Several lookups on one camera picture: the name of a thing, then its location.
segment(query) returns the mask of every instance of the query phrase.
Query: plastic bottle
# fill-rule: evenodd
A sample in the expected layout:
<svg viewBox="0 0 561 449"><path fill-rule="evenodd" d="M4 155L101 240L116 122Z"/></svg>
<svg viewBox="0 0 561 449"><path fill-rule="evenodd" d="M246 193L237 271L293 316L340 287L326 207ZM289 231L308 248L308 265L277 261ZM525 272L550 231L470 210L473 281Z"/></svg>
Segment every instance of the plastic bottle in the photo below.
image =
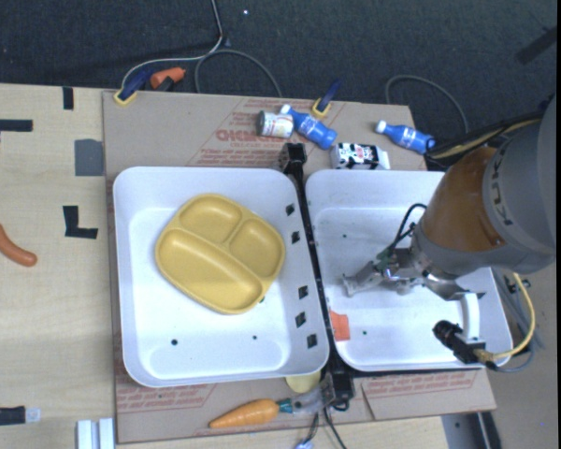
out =
<svg viewBox="0 0 561 449"><path fill-rule="evenodd" d="M316 143L323 150L328 150L337 137L337 132L327 128L318 120L308 115L299 113L291 108L291 105L283 105L280 109L281 114L293 116L295 130L310 141Z"/></svg>
<svg viewBox="0 0 561 449"><path fill-rule="evenodd" d="M376 133L386 135L395 144L414 150L419 154L426 153L435 145L435 140L430 135L409 128L405 124L389 124L385 120L380 120L376 125Z"/></svg>

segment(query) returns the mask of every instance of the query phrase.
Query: black floor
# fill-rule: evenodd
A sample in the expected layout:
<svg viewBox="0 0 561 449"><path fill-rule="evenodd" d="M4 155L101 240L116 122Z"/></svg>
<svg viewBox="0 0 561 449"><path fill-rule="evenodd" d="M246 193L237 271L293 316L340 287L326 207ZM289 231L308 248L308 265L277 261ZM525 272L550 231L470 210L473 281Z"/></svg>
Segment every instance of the black floor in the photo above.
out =
<svg viewBox="0 0 561 449"><path fill-rule="evenodd" d="M389 79L411 75L448 91L470 129L540 108L556 90L557 0L216 0L222 48L267 67L283 96L386 103ZM198 56L218 37L210 0L0 0L0 82L118 88L133 66ZM195 62L176 88L194 92ZM204 93L274 95L254 63L201 65ZM390 100L419 129L461 136L453 102L418 80Z"/></svg>

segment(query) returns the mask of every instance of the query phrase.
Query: cardboard box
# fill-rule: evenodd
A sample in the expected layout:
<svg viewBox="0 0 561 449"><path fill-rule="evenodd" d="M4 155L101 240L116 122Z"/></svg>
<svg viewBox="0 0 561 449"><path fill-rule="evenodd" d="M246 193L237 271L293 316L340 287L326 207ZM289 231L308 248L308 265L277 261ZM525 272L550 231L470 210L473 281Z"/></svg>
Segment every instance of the cardboard box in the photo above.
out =
<svg viewBox="0 0 561 449"><path fill-rule="evenodd" d="M283 379L153 389L137 384L128 376L121 352L111 187L116 176L128 167L274 167L287 140L256 135L259 111L278 112L282 104L289 103L297 111L305 112L312 102L146 92L123 108L112 96L113 92L103 93L118 442L308 427L309 415L281 414L275 421L258 427L208 429L211 419L242 403L256 398L290 397L293 392ZM424 170L420 155L374 133L380 119L413 126L407 107L350 102L334 102L324 124L338 132L337 142L380 146L389 152L393 169ZM327 151L295 134L290 141L305 144L306 177L330 167ZM349 410L333 413L338 424L495 408L483 369L362 377L354 383L355 398Z"/></svg>

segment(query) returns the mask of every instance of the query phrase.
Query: toy sausage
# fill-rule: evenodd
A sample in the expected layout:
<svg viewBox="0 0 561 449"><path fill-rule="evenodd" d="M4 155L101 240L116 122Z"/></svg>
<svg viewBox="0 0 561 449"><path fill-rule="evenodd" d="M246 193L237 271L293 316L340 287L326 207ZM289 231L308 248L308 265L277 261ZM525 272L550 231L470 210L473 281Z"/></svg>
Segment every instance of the toy sausage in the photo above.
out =
<svg viewBox="0 0 561 449"><path fill-rule="evenodd" d="M20 248L15 243L13 243L8 237L4 230L4 227L0 224L0 251L2 254L15 263L20 265L31 267L37 262L37 256L31 252Z"/></svg>

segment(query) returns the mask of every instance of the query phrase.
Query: can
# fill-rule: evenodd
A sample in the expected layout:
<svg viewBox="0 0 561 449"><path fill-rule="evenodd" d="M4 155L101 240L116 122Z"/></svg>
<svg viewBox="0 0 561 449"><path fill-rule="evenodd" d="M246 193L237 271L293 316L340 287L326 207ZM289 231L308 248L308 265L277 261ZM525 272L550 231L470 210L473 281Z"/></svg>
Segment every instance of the can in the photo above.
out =
<svg viewBox="0 0 561 449"><path fill-rule="evenodd" d="M293 116L260 111L256 132L262 137L289 138L293 133Z"/></svg>

